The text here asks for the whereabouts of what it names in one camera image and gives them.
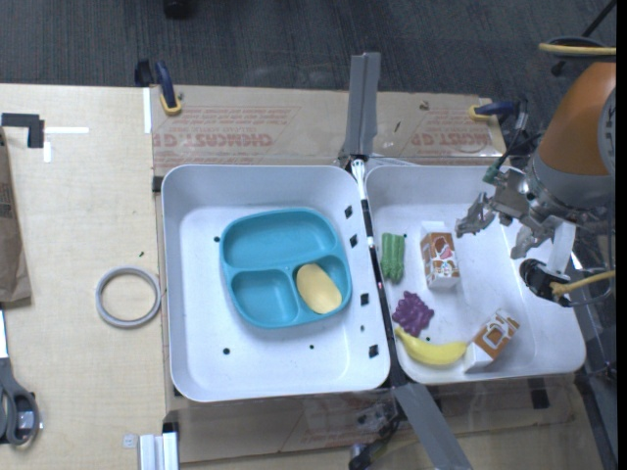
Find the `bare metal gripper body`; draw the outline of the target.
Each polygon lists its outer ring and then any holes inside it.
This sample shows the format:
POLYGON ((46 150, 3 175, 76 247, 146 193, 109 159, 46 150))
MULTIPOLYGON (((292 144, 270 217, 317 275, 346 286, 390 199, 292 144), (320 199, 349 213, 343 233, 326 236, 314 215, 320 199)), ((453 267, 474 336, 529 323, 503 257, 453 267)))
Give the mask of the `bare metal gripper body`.
POLYGON ((564 205, 541 183, 534 170, 514 167, 499 170, 489 200, 501 217, 516 219, 532 231, 553 230, 564 221, 564 205))

